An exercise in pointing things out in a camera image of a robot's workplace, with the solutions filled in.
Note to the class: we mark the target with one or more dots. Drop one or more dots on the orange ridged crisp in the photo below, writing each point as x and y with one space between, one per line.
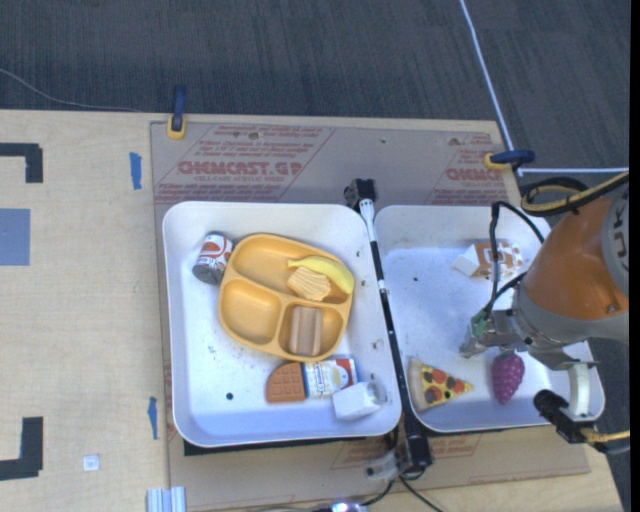
308 284

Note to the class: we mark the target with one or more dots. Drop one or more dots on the white box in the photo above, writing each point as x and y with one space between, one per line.
352 401

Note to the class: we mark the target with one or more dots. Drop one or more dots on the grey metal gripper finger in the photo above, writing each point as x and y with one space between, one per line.
472 348

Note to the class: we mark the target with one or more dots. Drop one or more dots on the white plastic tray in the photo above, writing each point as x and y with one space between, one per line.
430 310
210 360

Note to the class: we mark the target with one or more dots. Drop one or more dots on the brown cardboard board red print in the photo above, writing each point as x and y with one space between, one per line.
300 160

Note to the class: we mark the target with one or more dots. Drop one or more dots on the red and white can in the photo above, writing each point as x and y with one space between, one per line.
212 257

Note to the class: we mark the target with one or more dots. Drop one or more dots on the brown waffle biscuit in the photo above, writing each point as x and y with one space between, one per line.
285 383

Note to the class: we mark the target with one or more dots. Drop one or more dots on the orange and white carton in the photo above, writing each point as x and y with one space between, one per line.
481 257

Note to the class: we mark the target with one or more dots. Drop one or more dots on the yellow banana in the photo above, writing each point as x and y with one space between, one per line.
336 270

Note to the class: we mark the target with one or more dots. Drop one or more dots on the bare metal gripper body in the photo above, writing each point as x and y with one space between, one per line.
502 331

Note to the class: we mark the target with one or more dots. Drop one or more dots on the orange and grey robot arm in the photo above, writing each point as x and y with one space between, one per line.
570 270

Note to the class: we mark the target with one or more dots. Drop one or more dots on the orange divided plate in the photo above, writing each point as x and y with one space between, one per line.
250 310

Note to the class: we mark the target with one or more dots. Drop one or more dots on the yellow pizza slice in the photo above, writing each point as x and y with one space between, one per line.
434 384

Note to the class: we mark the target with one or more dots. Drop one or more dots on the purple grapes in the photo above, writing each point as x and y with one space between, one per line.
507 376

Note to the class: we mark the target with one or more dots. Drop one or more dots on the thin black and white rod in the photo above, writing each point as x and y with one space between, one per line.
385 295

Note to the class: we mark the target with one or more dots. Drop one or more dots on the white and yellow packet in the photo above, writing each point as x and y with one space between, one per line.
330 377

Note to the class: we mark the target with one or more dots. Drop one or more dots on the black cylinder on white bracket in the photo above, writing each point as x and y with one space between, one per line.
580 385

